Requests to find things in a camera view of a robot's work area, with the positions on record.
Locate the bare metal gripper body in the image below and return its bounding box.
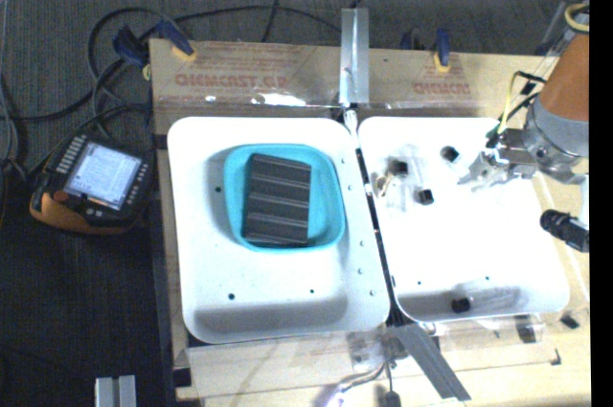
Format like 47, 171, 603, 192
487, 127, 589, 184

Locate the clear plastic bottle black cap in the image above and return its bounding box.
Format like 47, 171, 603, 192
385, 187, 436, 213
420, 145, 462, 166
385, 145, 419, 179

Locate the white plastic tray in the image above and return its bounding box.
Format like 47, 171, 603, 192
356, 115, 572, 325
166, 116, 392, 346

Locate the small beige object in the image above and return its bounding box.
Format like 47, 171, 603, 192
375, 173, 397, 198

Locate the blue bowl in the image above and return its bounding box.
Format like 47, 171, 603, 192
223, 143, 347, 253

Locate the dark grey ribbed block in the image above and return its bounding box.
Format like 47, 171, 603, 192
242, 152, 313, 247

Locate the brown cardboard board red print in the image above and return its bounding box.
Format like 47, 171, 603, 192
148, 38, 590, 402

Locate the black cylinder on white bracket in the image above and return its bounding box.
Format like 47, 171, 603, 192
539, 173, 590, 254

